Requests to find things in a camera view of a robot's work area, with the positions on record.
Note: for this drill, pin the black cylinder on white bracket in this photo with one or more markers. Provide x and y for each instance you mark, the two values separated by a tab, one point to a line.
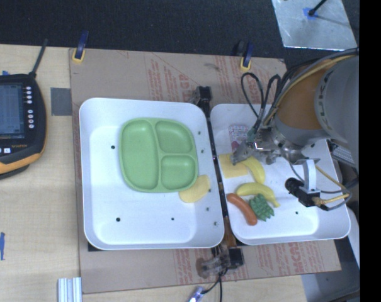
303	190

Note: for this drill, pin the orange sausage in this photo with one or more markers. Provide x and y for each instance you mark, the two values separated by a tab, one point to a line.
243	208

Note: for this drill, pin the thin black and white rod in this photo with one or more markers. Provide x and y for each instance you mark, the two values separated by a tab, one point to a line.
222	197

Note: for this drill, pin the brown cardboard board red print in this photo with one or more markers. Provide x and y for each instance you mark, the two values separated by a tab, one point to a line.
130	74

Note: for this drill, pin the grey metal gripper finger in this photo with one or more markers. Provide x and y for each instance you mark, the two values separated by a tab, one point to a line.
269	159
240	154

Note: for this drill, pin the pink and white packet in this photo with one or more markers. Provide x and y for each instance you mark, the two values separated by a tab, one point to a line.
235	135

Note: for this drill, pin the white plastic tray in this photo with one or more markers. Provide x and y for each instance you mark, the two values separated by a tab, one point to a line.
297	228
146	225

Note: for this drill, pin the yellow potato crisp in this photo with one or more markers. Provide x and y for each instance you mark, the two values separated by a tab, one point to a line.
195	192

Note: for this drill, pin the green divided plate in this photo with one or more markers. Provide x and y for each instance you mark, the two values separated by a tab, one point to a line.
146	156

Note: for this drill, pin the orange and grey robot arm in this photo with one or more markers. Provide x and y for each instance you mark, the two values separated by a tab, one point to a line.
332	105

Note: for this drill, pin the green grapes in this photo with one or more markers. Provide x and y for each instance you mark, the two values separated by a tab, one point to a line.
261	208

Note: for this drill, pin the yellow cheese slice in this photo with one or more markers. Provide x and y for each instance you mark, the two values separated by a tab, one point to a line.
232	171

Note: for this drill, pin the yellow banana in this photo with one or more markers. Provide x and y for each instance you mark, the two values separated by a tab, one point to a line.
258	170
256	189

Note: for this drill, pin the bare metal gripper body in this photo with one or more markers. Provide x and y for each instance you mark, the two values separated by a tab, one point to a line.
269	143

